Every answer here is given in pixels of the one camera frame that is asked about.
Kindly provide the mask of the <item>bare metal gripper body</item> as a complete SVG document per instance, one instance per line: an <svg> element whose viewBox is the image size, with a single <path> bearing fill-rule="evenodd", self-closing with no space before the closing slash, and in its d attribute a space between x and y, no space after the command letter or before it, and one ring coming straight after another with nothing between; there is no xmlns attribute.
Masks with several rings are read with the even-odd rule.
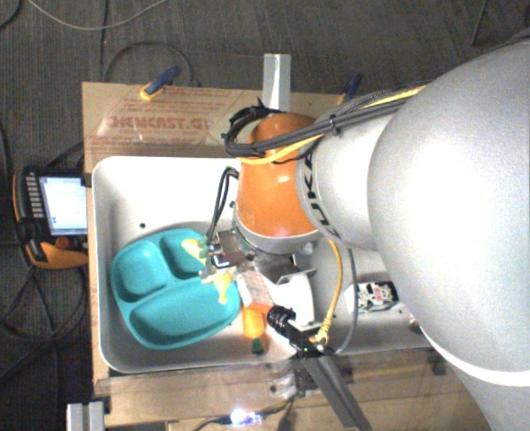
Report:
<svg viewBox="0 0 530 431"><path fill-rule="evenodd" d="M257 250L235 229L217 232L209 252L216 268L252 269L257 256Z"/></svg>

